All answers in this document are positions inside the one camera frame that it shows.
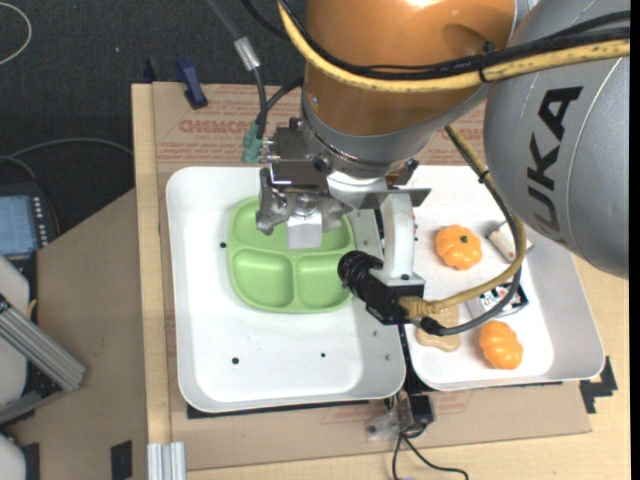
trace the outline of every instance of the green divided plate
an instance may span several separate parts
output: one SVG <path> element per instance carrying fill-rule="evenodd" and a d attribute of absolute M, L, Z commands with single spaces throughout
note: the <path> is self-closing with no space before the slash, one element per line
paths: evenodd
<path fill-rule="evenodd" d="M 338 278 L 338 262 L 355 249 L 353 230 L 342 226 L 323 233 L 320 247 L 287 249 L 285 225 L 270 236 L 256 229 L 258 199 L 241 201 L 229 223 L 227 251 L 231 282 L 250 306 L 286 313 L 318 313 L 351 298 Z"/>

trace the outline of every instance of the yellow cable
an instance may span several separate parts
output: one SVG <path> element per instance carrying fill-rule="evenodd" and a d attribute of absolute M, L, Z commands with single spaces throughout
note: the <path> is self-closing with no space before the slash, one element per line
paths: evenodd
<path fill-rule="evenodd" d="M 469 158 L 469 162 L 476 167 L 478 171 L 484 171 L 485 167 L 480 160 L 480 157 L 478 157 L 476 152 L 471 148 L 467 140 L 458 132 L 458 130 L 452 125 L 448 125 L 445 128 L 455 138 L 455 141 L 460 145 L 460 147 L 464 149 L 465 154 Z M 490 174 L 487 174 L 484 177 L 484 183 L 495 191 L 495 185 L 493 184 Z M 527 252 L 527 234 L 524 229 L 524 224 L 515 215 L 512 215 L 512 218 L 516 228 L 516 258 L 501 274 L 486 283 L 482 283 L 474 288 L 470 288 L 469 290 L 447 297 L 446 299 L 416 302 L 415 299 L 412 299 L 411 297 L 401 297 L 398 303 L 410 312 L 411 318 L 420 318 L 422 316 L 429 316 L 434 313 L 438 313 L 448 307 L 462 304 L 474 297 L 479 297 L 496 286 L 506 283 L 522 266 L 524 256 Z"/>
<path fill-rule="evenodd" d="M 298 49 L 307 62 L 327 76 L 346 85 L 379 92 L 425 93 L 466 89 L 483 83 L 480 72 L 462 73 L 436 80 L 378 80 L 350 73 L 322 58 L 309 43 L 307 43 L 280 2 L 278 2 L 278 10 L 284 28 L 291 39 L 291 43 Z M 628 56 L 630 54 L 630 43 L 631 41 L 629 39 L 619 39 L 604 41 L 595 45 L 577 46 L 556 52 L 532 55 L 525 59 L 491 66 L 483 70 L 482 75 L 486 81 L 495 82 L 517 75 L 524 75 L 568 64 Z"/>

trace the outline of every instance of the small pumpkin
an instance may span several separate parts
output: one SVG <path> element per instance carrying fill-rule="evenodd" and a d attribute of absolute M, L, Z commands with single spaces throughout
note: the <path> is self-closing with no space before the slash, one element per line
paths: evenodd
<path fill-rule="evenodd" d="M 480 329 L 480 348 L 494 368 L 514 370 L 522 363 L 523 348 L 508 324 L 492 320 Z"/>
<path fill-rule="evenodd" d="M 482 259 L 482 244 L 473 231 L 453 224 L 436 235 L 436 252 L 450 267 L 467 270 Z"/>

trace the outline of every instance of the white tray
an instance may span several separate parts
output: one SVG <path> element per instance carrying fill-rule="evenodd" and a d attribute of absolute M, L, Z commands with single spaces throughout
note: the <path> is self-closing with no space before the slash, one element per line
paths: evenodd
<path fill-rule="evenodd" d="M 397 329 L 379 324 L 361 301 L 283 314 L 253 309 L 236 295 L 219 244 L 234 206 L 258 195 L 258 172 L 189 167 L 167 185 L 183 396 L 216 413 L 393 395 L 405 377 Z M 356 247 L 379 256 L 373 213 L 354 212 L 350 221 Z"/>
<path fill-rule="evenodd" d="M 417 242 L 415 271 L 426 279 L 425 298 L 442 299 L 488 281 L 508 266 L 486 238 L 504 217 L 489 192 L 468 167 L 419 167 L 409 186 L 431 187 L 425 202 L 415 209 Z M 483 259 L 467 271 L 446 266 L 436 255 L 437 231 L 460 224 L 483 241 Z M 506 316 L 524 347 L 515 370 L 492 368 L 477 344 L 478 330 L 461 334 L 455 352 L 424 347 L 407 326 L 411 360 L 417 375 L 438 390 L 556 382 L 591 378 L 604 366 L 604 351 L 571 254 L 527 229 L 533 247 L 528 251 L 521 285 L 529 304 Z M 471 314 L 465 304 L 460 322 Z"/>

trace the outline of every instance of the black connector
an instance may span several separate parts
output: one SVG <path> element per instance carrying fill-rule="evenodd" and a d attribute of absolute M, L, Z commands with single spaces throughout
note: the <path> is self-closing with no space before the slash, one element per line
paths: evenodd
<path fill-rule="evenodd" d="M 442 336 L 442 326 L 435 318 L 425 316 L 420 319 L 420 328 L 432 336 Z"/>
<path fill-rule="evenodd" d="M 348 288 L 356 297 L 363 300 L 366 309 L 384 325 L 408 323 L 407 311 L 400 306 L 401 297 L 422 297 L 424 285 L 400 284 L 387 286 L 377 277 L 371 275 L 371 269 L 382 268 L 382 261 L 362 251 L 351 251 L 345 254 L 338 263 L 338 276 L 342 286 Z"/>

